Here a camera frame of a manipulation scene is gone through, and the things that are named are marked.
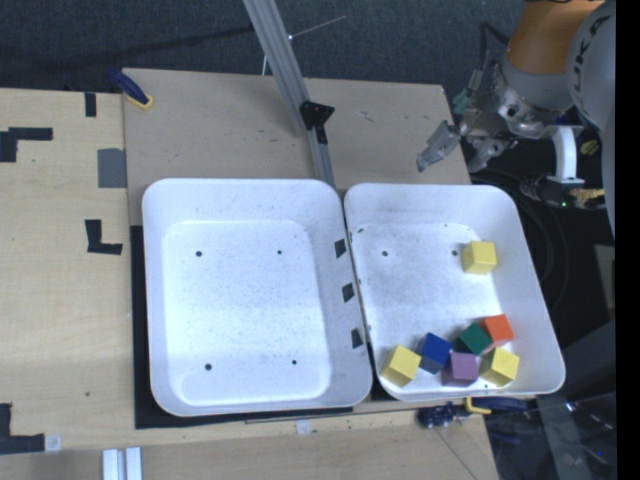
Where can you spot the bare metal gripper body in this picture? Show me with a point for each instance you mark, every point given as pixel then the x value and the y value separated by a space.
pixel 520 118

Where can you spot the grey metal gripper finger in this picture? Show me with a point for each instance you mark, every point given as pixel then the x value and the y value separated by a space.
pixel 487 152
pixel 440 143

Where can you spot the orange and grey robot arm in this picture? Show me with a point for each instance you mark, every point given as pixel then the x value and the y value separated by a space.
pixel 550 28

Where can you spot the yellow cube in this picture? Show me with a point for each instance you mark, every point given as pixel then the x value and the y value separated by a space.
pixel 500 367
pixel 400 365
pixel 479 257

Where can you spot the white plastic tray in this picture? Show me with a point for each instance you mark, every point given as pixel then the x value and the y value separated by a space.
pixel 245 308
pixel 420 288

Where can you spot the orange cube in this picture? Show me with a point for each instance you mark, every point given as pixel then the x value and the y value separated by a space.
pixel 499 328

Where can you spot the green cube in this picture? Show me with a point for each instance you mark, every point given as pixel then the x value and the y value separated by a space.
pixel 474 339

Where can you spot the blue cube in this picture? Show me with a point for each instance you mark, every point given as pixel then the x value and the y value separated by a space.
pixel 435 350

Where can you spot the purple cube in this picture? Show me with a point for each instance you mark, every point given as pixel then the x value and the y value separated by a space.
pixel 461 368

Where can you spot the black cylinder on white bracket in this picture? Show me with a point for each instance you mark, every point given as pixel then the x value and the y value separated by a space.
pixel 567 153

